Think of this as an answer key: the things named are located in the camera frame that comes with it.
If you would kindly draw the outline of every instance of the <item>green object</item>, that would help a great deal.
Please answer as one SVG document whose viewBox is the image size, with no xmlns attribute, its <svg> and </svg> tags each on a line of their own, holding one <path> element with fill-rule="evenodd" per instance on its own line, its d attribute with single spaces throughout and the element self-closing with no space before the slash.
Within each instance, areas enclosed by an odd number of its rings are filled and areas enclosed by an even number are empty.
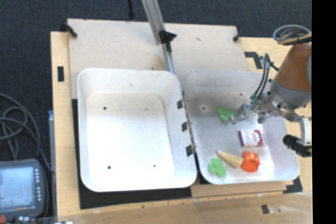
<svg viewBox="0 0 336 224">
<path fill-rule="evenodd" d="M 220 177 L 224 177 L 226 175 L 226 168 L 223 166 L 223 163 L 219 158 L 212 158 L 211 163 L 208 165 L 208 169 L 211 173 L 216 173 Z"/>
<path fill-rule="evenodd" d="M 231 116 L 234 116 L 236 113 L 233 109 L 228 109 L 224 106 L 218 108 L 219 116 L 223 121 L 228 121 Z"/>
</svg>

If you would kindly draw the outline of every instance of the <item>black bracket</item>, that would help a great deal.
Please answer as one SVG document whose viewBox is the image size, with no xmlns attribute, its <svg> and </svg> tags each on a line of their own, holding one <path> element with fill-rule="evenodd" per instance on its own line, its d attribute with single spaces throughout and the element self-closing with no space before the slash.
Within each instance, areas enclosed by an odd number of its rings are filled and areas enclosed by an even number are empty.
<svg viewBox="0 0 336 224">
<path fill-rule="evenodd" d="M 170 33 L 170 32 L 167 32 L 165 30 L 161 30 L 159 32 L 159 37 L 160 37 L 161 43 L 166 44 L 167 51 L 172 52 L 172 46 L 170 45 L 170 42 L 172 42 L 173 39 L 175 37 L 177 37 L 177 35 L 173 34 L 173 33 Z"/>
<path fill-rule="evenodd" d="M 69 31 L 73 37 L 78 36 L 77 33 L 72 29 L 72 27 L 70 25 L 68 25 L 67 23 L 61 24 L 60 31 L 61 32 Z"/>
</svg>

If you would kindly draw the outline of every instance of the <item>red object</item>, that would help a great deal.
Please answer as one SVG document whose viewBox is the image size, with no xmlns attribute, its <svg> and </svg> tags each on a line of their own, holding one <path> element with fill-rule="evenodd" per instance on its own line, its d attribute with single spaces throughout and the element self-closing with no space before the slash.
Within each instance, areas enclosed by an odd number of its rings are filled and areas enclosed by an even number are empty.
<svg viewBox="0 0 336 224">
<path fill-rule="evenodd" d="M 4 215 L 0 215 L 0 224 L 5 224 L 6 221 L 7 221 L 6 216 L 4 216 Z"/>
<path fill-rule="evenodd" d="M 249 151 L 244 151 L 242 154 L 242 158 L 244 159 L 241 169 L 253 173 L 258 170 L 260 159 L 258 153 L 251 153 Z"/>
</svg>

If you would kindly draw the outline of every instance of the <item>empty white tray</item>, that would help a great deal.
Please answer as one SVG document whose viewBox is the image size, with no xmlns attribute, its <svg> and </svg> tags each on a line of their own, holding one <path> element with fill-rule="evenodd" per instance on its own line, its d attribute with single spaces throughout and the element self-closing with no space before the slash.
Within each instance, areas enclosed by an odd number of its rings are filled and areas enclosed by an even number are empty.
<svg viewBox="0 0 336 224">
<path fill-rule="evenodd" d="M 85 69 L 78 76 L 80 171 L 93 191 L 182 188 L 196 179 L 177 77 Z"/>
<path fill-rule="evenodd" d="M 231 121 L 223 122 L 219 117 L 219 106 L 236 111 L 243 103 L 249 104 L 249 97 L 257 89 L 260 81 L 261 73 L 244 71 L 191 72 L 183 79 L 182 88 L 185 92 L 199 168 L 204 178 L 212 184 L 287 181 L 295 179 L 299 174 L 295 152 L 282 142 L 287 134 L 282 117 L 268 118 L 263 124 L 257 122 L 256 113 L 235 124 Z M 267 145 L 242 148 L 239 131 L 246 129 L 263 131 Z M 261 161 L 259 169 L 248 173 L 223 162 L 227 173 L 225 177 L 219 177 L 208 171 L 208 164 L 212 158 L 218 157 L 218 150 L 237 156 L 241 156 L 243 151 L 258 153 Z"/>
</svg>

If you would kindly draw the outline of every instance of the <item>cone shaped toy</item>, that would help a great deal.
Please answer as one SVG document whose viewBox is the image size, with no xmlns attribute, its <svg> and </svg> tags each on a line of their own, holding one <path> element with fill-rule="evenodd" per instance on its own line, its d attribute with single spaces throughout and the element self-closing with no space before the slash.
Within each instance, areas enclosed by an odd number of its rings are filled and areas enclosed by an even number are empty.
<svg viewBox="0 0 336 224">
<path fill-rule="evenodd" d="M 244 158 L 223 151 L 217 151 L 217 155 L 227 163 L 231 164 L 234 168 L 240 168 L 244 161 Z"/>
</svg>

